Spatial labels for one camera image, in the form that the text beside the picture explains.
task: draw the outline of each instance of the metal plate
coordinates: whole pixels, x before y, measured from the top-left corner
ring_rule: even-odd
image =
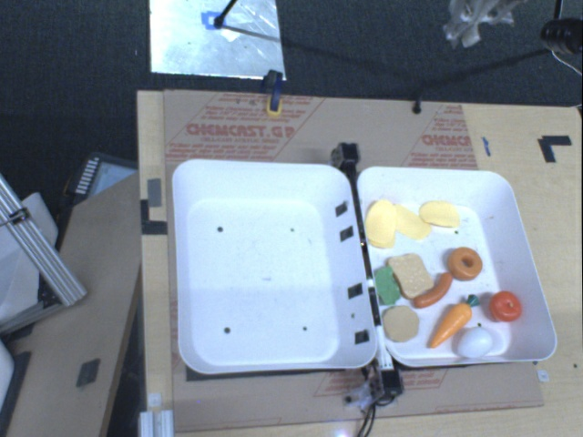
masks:
[[[275,0],[239,0],[225,25],[214,17],[230,0],[150,0],[151,70],[154,73],[261,79],[281,71]]]

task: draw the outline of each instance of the toy food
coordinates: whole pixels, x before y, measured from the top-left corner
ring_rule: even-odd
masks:
[[[458,333],[470,319],[472,319],[472,308],[480,304],[476,295],[470,295],[467,301],[456,304],[445,315],[444,319],[437,327],[434,337],[429,342],[429,348],[436,348],[451,336]]]
[[[392,248],[396,230],[396,209],[386,199],[374,202],[366,214],[364,229],[369,242],[377,248]]]
[[[431,289],[434,282],[421,258],[417,254],[404,254],[389,259],[394,277],[399,283],[401,293],[412,300],[424,291]]]
[[[399,285],[397,285],[393,276],[393,269],[390,267],[382,267],[374,273],[374,285],[382,304],[386,306],[392,306],[401,298]]]
[[[510,322],[522,314],[522,304],[510,291],[499,291],[490,300],[490,312],[496,320]]]
[[[482,259],[473,249],[454,249],[447,259],[447,268],[455,279],[472,280],[482,271]]]
[[[419,317],[408,306],[393,306],[383,314],[384,334],[392,341],[408,341],[419,331]]]
[[[400,204],[394,206],[397,214],[396,230],[411,239],[423,239],[431,233],[431,225]]]
[[[419,217],[438,227],[459,227],[459,213],[453,204],[444,200],[431,200],[419,208]]]
[[[492,350],[493,345],[494,340],[488,330],[474,327],[461,334],[457,343],[457,354],[466,358],[481,358]]]
[[[431,306],[432,304],[436,304],[449,290],[449,287],[452,286],[452,281],[454,277],[449,272],[442,273],[441,277],[435,284],[433,288],[431,288],[426,293],[416,296],[413,299],[413,305],[418,308],[426,308],[427,306]]]

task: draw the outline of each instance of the black tape mark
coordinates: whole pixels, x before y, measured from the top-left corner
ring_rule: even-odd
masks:
[[[354,236],[354,229],[352,227],[348,227],[340,232],[340,241],[345,241],[348,238]]]
[[[149,204],[147,199],[139,202],[142,219],[142,235],[168,235],[168,223],[149,219]]]
[[[359,283],[358,285],[353,285],[348,289],[348,299],[351,300],[352,298],[362,295],[363,294],[363,284]]]
[[[81,365],[81,371],[77,377],[77,387],[83,387],[96,380],[100,362],[101,360],[97,359],[84,362]]]
[[[346,202],[343,202],[340,206],[336,207],[336,217],[340,217],[347,210],[348,204]]]
[[[538,140],[538,145],[547,163],[557,162],[553,152],[553,146],[571,146],[571,144],[571,138],[569,136],[543,136]]]
[[[151,208],[162,205],[162,180],[154,178],[148,180],[148,204]]]
[[[357,331],[354,333],[354,344],[358,345],[359,343],[365,343],[370,341],[370,337],[368,334],[368,330]]]

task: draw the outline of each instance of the white cable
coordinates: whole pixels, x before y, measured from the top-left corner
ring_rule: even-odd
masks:
[[[569,68],[571,68],[573,71],[575,71],[575,73],[577,73],[579,76],[581,76],[581,70],[577,69],[576,67],[572,66],[571,64],[567,63],[565,60],[563,60],[562,58],[560,58],[559,56],[557,56],[557,54],[555,52],[551,52],[553,54],[553,57],[559,62],[562,63],[565,66],[568,66]]]

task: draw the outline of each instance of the toy sausage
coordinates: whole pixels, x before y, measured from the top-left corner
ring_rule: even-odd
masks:
[[[445,296],[449,287],[452,286],[453,280],[454,277],[451,273],[446,272],[441,274],[441,277],[439,277],[439,280],[433,288],[413,299],[413,305],[418,309],[422,309],[431,306],[432,304],[436,304],[441,298],[443,298],[443,296]]]

